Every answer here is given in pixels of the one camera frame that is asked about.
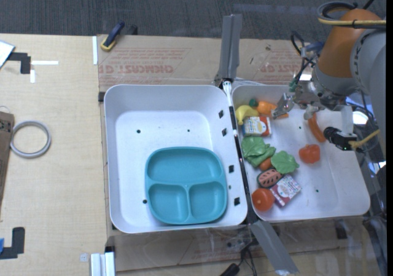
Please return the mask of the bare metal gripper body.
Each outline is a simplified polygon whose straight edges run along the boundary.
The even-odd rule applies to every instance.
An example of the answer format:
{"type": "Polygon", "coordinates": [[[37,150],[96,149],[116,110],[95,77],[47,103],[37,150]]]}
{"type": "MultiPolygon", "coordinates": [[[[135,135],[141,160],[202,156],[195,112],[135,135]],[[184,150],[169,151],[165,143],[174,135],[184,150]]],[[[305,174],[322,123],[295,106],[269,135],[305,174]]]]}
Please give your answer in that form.
{"type": "Polygon", "coordinates": [[[333,93],[318,81],[299,81],[294,92],[294,103],[301,108],[311,106],[318,110],[335,111],[343,105],[343,96],[333,93]]]}

